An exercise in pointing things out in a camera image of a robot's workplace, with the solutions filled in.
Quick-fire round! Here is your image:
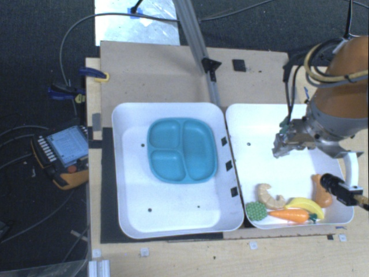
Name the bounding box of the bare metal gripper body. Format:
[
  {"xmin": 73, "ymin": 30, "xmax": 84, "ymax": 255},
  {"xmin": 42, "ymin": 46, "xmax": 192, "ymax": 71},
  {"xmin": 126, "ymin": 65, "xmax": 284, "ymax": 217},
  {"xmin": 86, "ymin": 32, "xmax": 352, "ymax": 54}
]
[{"xmin": 276, "ymin": 118, "xmax": 344, "ymax": 158}]

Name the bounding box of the white plastic tray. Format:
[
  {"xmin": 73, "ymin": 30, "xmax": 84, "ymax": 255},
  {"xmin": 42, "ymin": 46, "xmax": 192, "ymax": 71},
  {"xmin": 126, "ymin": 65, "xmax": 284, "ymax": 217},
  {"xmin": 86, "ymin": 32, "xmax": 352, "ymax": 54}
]
[
  {"xmin": 225, "ymin": 103, "xmax": 355, "ymax": 230},
  {"xmin": 111, "ymin": 102, "xmax": 245, "ymax": 239}
]

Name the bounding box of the beige toy croissant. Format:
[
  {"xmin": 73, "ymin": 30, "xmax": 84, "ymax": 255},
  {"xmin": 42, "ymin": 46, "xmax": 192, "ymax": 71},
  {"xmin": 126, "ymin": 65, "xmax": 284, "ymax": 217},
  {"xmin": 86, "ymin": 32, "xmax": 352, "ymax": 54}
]
[{"xmin": 256, "ymin": 183, "xmax": 287, "ymax": 210}]

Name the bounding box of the orange toy sausage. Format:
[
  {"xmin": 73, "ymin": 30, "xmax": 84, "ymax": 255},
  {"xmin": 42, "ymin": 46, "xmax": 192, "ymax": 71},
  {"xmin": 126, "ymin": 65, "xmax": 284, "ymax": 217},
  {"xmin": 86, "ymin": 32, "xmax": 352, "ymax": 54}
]
[{"xmin": 311, "ymin": 174, "xmax": 333, "ymax": 208}]

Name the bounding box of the yellow banana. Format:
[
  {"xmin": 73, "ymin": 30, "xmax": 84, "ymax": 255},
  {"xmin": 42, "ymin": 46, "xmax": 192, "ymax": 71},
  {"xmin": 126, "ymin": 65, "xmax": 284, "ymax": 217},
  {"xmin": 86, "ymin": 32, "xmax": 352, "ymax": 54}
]
[{"xmin": 284, "ymin": 197, "xmax": 325, "ymax": 220}]

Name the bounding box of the orange carrot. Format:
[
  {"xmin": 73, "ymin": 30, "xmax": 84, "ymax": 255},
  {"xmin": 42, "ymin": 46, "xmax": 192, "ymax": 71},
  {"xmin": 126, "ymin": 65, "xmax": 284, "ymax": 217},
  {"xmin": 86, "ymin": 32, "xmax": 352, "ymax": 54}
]
[{"xmin": 268, "ymin": 208, "xmax": 318, "ymax": 224}]

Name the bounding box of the blue divided plate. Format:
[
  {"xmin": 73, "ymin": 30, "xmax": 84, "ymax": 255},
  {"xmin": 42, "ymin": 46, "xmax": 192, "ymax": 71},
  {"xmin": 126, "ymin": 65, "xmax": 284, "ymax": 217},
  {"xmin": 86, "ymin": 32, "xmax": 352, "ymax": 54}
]
[{"xmin": 146, "ymin": 117, "xmax": 219, "ymax": 184}]

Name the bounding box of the brown cardboard board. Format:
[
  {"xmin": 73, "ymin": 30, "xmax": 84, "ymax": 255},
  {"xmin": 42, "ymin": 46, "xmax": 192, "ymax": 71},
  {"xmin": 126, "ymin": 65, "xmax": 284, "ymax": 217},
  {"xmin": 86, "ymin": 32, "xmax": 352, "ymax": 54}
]
[{"xmin": 99, "ymin": 40, "xmax": 347, "ymax": 245}]

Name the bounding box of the black cylinder on white bracket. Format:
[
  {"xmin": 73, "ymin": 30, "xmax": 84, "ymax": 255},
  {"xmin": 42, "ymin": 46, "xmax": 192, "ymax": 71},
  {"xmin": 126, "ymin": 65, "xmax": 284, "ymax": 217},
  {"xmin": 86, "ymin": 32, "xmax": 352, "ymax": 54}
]
[{"xmin": 320, "ymin": 151, "xmax": 364, "ymax": 207}]

